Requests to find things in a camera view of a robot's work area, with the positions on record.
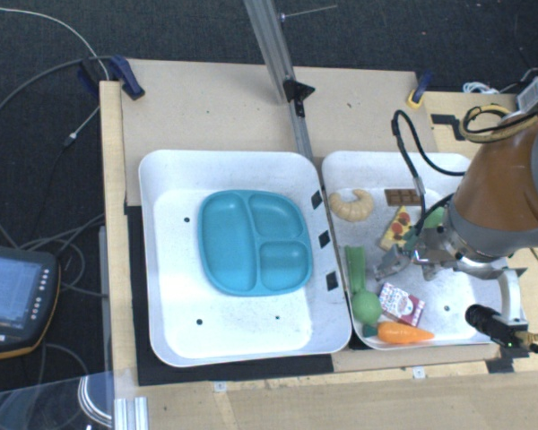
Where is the green round fruit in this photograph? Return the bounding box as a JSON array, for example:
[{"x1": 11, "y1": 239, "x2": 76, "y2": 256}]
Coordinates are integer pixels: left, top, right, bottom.
[{"x1": 351, "y1": 288, "x2": 384, "y2": 324}]

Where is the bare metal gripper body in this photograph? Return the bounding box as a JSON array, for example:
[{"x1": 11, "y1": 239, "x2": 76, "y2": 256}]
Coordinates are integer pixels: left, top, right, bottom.
[{"x1": 415, "y1": 224, "x2": 508, "y2": 281}]

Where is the blue divided plate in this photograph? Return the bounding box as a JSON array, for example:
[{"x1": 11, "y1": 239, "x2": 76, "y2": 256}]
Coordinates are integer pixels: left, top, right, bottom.
[{"x1": 196, "y1": 189, "x2": 316, "y2": 298}]

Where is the flat pale wood board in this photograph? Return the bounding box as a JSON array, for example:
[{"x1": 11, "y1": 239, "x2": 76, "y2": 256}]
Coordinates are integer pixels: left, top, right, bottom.
[{"x1": 119, "y1": 57, "x2": 504, "y2": 374}]

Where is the beige toy croissant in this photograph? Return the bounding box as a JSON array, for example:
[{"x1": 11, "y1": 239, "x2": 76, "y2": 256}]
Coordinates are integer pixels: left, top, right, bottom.
[{"x1": 327, "y1": 188, "x2": 375, "y2": 223}]

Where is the black cylinder on white bracket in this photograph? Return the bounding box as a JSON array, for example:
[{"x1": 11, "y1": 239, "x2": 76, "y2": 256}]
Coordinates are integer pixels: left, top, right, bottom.
[{"x1": 464, "y1": 267, "x2": 531, "y2": 349}]

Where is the yellow pizza slice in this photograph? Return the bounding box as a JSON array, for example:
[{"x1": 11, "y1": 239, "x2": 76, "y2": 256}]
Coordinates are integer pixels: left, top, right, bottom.
[{"x1": 376, "y1": 205, "x2": 416, "y2": 253}]

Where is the green toy vegetable stalk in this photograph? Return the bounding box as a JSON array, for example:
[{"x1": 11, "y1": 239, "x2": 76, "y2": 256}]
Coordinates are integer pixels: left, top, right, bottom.
[{"x1": 343, "y1": 245, "x2": 368, "y2": 296}]

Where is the brown chocolate bar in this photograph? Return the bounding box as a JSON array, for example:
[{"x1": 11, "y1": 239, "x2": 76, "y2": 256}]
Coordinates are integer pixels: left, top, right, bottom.
[{"x1": 384, "y1": 188, "x2": 422, "y2": 208}]

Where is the orange carrot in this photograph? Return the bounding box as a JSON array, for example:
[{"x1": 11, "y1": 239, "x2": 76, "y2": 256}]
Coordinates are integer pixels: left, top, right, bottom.
[{"x1": 362, "y1": 320, "x2": 436, "y2": 346}]

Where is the light green toy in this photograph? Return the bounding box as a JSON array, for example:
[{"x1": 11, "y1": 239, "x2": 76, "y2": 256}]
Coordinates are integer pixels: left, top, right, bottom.
[{"x1": 423, "y1": 205, "x2": 448, "y2": 230}]

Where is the white plastic tray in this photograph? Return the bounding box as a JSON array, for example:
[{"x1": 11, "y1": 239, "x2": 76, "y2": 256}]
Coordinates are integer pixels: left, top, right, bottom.
[
  {"x1": 137, "y1": 149, "x2": 353, "y2": 369},
  {"x1": 321, "y1": 150, "x2": 521, "y2": 352}
]

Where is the red and white carton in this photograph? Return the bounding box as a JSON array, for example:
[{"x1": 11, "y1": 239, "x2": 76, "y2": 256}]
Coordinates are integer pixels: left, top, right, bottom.
[{"x1": 377, "y1": 281, "x2": 427, "y2": 328}]

